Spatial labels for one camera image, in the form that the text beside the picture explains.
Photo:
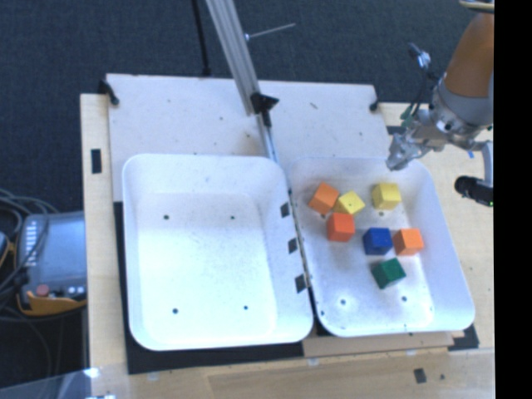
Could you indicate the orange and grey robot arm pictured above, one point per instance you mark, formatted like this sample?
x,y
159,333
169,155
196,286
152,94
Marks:
x,y
474,56

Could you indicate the pale flat board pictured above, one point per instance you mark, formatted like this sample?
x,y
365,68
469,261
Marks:
x,y
187,114

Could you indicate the black cylinder on white bracket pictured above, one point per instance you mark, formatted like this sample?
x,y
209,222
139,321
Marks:
x,y
474,189

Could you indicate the orange cube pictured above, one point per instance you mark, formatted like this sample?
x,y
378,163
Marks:
x,y
408,241
324,198

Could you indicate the green cube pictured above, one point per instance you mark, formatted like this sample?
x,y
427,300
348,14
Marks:
x,y
388,273

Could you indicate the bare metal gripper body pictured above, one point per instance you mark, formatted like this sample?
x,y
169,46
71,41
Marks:
x,y
432,133

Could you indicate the red-orange cube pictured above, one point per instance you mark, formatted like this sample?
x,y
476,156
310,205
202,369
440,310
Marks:
x,y
341,227

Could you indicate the yellow cube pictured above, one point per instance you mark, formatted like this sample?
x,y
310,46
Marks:
x,y
386,195
350,203

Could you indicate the blue cube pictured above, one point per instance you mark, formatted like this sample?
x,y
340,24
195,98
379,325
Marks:
x,y
377,241

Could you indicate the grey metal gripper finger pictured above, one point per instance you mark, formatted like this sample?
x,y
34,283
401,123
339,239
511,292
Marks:
x,y
409,153
394,152

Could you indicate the white plastic tray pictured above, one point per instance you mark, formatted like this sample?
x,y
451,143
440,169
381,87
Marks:
x,y
357,301
208,256

